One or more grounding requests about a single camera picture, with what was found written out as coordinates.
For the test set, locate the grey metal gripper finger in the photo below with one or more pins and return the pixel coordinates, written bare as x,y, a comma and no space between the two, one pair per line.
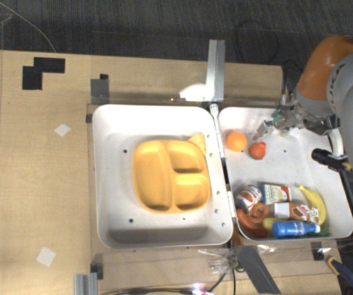
267,125
258,135

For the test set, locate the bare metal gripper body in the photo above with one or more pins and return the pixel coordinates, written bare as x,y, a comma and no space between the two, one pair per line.
298,120

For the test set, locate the red strawberry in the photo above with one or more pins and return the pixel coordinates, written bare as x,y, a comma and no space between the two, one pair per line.
257,151

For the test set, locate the orange fruit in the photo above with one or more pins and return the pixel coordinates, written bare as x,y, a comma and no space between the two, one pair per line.
236,141

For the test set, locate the thin black and white rod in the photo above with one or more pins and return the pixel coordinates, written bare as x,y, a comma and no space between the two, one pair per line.
218,134

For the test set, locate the white plastic tray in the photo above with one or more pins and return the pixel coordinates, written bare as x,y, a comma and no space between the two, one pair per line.
287,167
115,164

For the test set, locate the white and red juice carton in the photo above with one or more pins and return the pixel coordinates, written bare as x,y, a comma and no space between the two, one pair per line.
275,193

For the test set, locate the red and white can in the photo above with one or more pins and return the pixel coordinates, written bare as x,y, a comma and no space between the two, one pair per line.
248,196

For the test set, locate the brown pretzel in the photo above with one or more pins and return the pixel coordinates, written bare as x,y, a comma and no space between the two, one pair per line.
258,212

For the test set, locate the yellow banana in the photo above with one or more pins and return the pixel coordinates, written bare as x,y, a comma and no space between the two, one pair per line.
316,201

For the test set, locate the brown and white carton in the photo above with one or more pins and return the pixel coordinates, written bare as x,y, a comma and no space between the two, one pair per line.
296,211

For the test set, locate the red sausage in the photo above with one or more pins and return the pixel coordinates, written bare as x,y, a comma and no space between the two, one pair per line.
245,223

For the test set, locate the yellow corn cob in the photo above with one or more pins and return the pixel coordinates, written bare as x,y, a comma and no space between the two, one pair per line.
270,223

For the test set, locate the blue bottle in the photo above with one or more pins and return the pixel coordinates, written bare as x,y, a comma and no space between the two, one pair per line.
290,229

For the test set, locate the yellow divided plate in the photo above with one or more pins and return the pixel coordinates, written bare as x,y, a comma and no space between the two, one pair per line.
152,177

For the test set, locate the green vegetable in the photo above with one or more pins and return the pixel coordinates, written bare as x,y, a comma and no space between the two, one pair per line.
324,232

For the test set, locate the black cylinder on white bracket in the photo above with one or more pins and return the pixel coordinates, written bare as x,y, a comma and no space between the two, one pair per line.
327,158

